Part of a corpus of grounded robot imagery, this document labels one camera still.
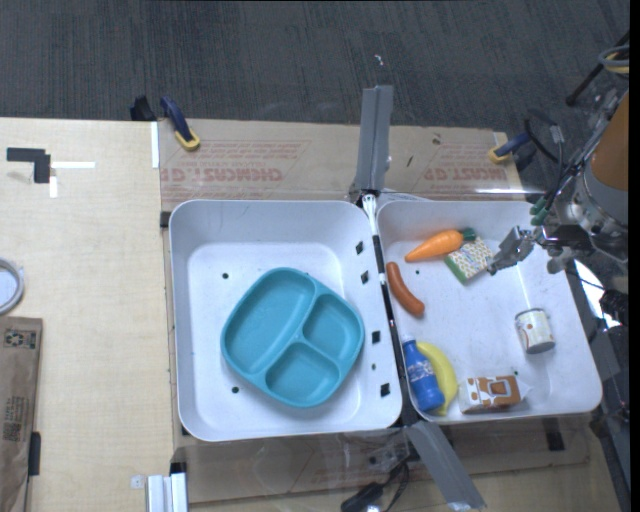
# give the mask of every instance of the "wooden table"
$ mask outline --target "wooden table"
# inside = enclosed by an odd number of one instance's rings
[[[56,170],[52,198],[48,185],[32,182],[31,164],[0,160],[0,254],[24,268],[26,282],[11,314],[44,320],[34,427],[42,452],[29,509],[142,511],[144,491],[134,477],[166,475],[174,449],[151,125],[0,119],[0,140],[45,149],[53,162],[95,163]],[[581,464],[474,481],[493,510],[615,510],[600,445],[584,435],[590,456]],[[396,506],[418,510],[434,493],[433,482],[416,483]],[[335,509],[351,494],[208,509]]]

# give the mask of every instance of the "white plastic tray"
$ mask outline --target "white plastic tray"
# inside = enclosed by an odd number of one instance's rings
[[[457,399],[446,416],[425,414],[442,424],[582,413],[598,406],[602,384],[564,273],[549,274],[540,247],[515,267],[475,276],[461,284],[442,258],[405,263],[404,255],[436,232],[472,227],[494,252],[516,225],[531,229],[526,202],[393,201],[377,220],[385,261],[399,264],[404,281],[426,305],[417,319],[392,298],[400,333],[439,346],[458,381],[465,377],[515,374],[531,386],[525,401],[508,412],[464,415]],[[516,314],[543,308],[556,347],[528,355],[518,338]]]
[[[169,234],[178,409],[193,436],[229,441],[374,430],[396,421],[402,398],[371,230],[360,209],[340,201],[189,201],[174,210]],[[294,408],[268,396],[221,353],[220,334],[234,306],[277,267],[308,272],[364,323],[353,369],[317,407]]]

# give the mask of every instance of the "banana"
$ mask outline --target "banana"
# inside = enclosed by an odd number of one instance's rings
[[[438,416],[446,416],[449,404],[458,393],[456,372],[444,352],[432,343],[418,341],[416,346],[420,353],[431,361],[431,366],[433,366],[433,371],[436,374],[438,386],[444,395],[444,404],[430,412],[437,414]]]

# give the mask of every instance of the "black floor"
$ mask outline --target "black floor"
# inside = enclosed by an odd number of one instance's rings
[[[604,71],[565,98],[629,25],[629,0],[0,0],[0,116],[127,120],[136,96],[160,112],[169,94],[191,118],[358,124],[362,89],[391,84],[392,124],[515,136],[537,109],[573,152],[629,83]],[[538,154],[521,178],[546,189],[556,167]]]

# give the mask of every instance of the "sponge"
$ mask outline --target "sponge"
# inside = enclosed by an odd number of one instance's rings
[[[473,242],[467,242],[457,251],[449,253],[444,259],[447,266],[462,284],[487,268],[487,259],[493,252],[482,239],[476,236]]]

